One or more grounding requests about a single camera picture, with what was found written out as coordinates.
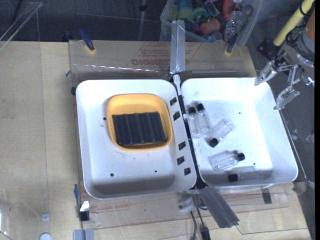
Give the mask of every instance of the small bottle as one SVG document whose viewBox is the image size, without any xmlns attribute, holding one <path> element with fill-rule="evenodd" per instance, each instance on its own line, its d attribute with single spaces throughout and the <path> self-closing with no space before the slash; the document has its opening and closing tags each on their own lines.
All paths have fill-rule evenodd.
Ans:
<svg viewBox="0 0 320 240">
<path fill-rule="evenodd" d="M 201 137 L 199 122 L 198 122 L 198 115 L 196 108 L 194 106 L 189 107 L 188 109 L 189 117 L 188 117 L 188 124 L 191 133 L 191 137 L 193 139 L 199 139 Z"/>
<path fill-rule="evenodd" d="M 225 137 L 235 129 L 235 125 L 228 120 L 221 120 L 217 125 L 213 127 L 213 130 L 208 132 L 207 141 L 208 144 L 214 148 L 220 142 L 222 142 Z"/>
<path fill-rule="evenodd" d="M 224 151 L 219 154 L 215 154 L 209 158 L 212 169 L 215 172 L 223 171 L 227 168 L 237 165 L 240 161 L 246 157 L 243 153 L 235 153 L 230 151 Z"/>
<path fill-rule="evenodd" d="M 213 129 L 210 118 L 202 103 L 196 105 L 195 107 L 198 110 L 200 132 L 203 135 L 207 135 Z"/>
</svg>

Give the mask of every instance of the black bottle cap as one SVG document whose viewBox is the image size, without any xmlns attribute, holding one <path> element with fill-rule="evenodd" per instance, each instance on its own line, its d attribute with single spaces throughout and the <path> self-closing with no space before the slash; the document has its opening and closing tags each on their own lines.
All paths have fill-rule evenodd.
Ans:
<svg viewBox="0 0 320 240">
<path fill-rule="evenodd" d="M 204 107 L 204 105 L 202 103 L 200 103 L 200 104 L 196 105 L 196 109 L 198 111 L 202 111 L 202 110 L 205 110 L 205 107 Z"/>
<path fill-rule="evenodd" d="M 191 106 L 191 107 L 189 107 L 188 112 L 189 112 L 189 114 L 194 114 L 197 111 L 196 111 L 196 108 L 194 106 Z"/>
<path fill-rule="evenodd" d="M 246 158 L 244 153 L 237 154 L 237 157 L 238 157 L 239 161 L 245 160 L 245 158 Z"/>
<path fill-rule="evenodd" d="M 209 145 L 210 147 L 214 148 L 216 145 L 218 145 L 219 141 L 216 139 L 216 138 L 212 138 L 210 141 L 209 141 Z"/>
<path fill-rule="evenodd" d="M 229 182 L 237 182 L 238 181 L 238 175 L 237 174 L 229 174 L 228 175 Z"/>
</svg>

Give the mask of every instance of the dark floor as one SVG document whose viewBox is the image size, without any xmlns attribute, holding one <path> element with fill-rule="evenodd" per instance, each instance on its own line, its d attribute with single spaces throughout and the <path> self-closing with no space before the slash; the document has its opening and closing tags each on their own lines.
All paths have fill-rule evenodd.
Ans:
<svg viewBox="0 0 320 240">
<path fill-rule="evenodd" d="M 0 0 L 9 2 L 0 8 L 0 35 L 7 29 L 18 0 Z M 24 0 L 24 2 L 43 2 L 38 12 L 39 37 L 37 33 L 21 32 L 16 40 L 60 42 L 63 33 L 80 39 L 78 29 L 85 29 L 94 40 L 138 40 L 142 0 Z M 147 0 L 144 31 L 141 40 L 158 41 L 161 31 L 160 15 L 167 0 Z M 254 66 L 261 70 L 269 61 L 257 51 L 258 45 L 265 39 L 272 40 L 289 19 L 291 11 L 273 19 L 256 24 L 247 46 Z M 274 94 L 285 88 L 287 75 L 278 74 L 270 81 Z M 315 182 L 315 143 L 310 137 L 315 132 L 315 92 L 312 86 L 303 82 L 295 85 L 301 94 L 282 109 L 297 151 L 299 175 L 297 182 L 306 179 Z M 315 233 L 315 189 L 306 184 L 299 188 L 299 198 L 312 238 Z"/>
</svg>

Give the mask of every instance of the yellow tube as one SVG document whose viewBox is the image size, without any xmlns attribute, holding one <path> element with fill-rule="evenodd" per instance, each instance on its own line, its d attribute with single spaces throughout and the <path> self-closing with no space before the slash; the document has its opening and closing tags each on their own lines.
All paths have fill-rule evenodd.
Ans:
<svg viewBox="0 0 320 240">
<path fill-rule="evenodd" d="M 313 2 L 314 0 L 304 0 L 301 5 L 302 11 L 307 13 L 310 10 Z M 278 35 L 273 39 L 273 44 L 275 46 L 280 46 L 284 42 L 286 35 L 297 26 L 302 17 L 303 14 L 298 8 L 284 25 L 284 27 L 280 30 Z"/>
</svg>

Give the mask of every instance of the wooden surface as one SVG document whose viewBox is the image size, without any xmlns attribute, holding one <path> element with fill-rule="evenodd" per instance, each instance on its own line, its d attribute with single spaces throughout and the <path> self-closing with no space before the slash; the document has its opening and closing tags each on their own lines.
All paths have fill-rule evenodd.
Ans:
<svg viewBox="0 0 320 240">
<path fill-rule="evenodd" d="M 239 49 L 251 67 L 248 49 Z M 37 240 L 43 232 L 72 240 L 83 226 L 74 195 L 79 168 L 69 70 L 67 43 L 11 42 L 0 54 L 1 230 L 13 240 Z M 291 189 L 285 186 L 286 205 L 278 209 L 237 213 L 238 227 L 217 228 L 206 216 L 211 239 L 311 239 Z M 42 221 L 43 213 L 50 219 Z M 117 213 L 106 216 L 115 220 Z M 192 232 L 188 218 L 95 229 L 94 240 L 189 240 Z"/>
</svg>

